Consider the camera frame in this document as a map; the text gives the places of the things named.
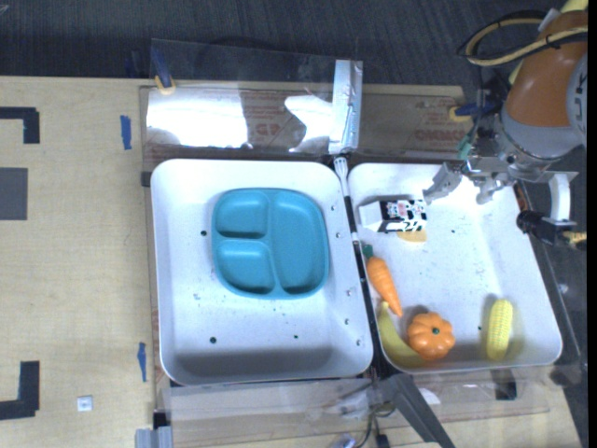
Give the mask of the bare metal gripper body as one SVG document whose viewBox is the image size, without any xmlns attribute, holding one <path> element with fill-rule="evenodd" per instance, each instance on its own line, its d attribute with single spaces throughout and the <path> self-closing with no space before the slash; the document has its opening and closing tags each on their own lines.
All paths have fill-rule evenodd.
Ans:
<svg viewBox="0 0 597 448">
<path fill-rule="evenodd" d="M 521 180 L 531 183 L 548 183 L 556 175 L 565 181 L 574 180 L 579 171 L 554 169 L 556 160 L 538 159 L 520 152 L 500 151 L 497 155 L 471 152 L 462 166 L 463 175 L 471 179 Z"/>
</svg>

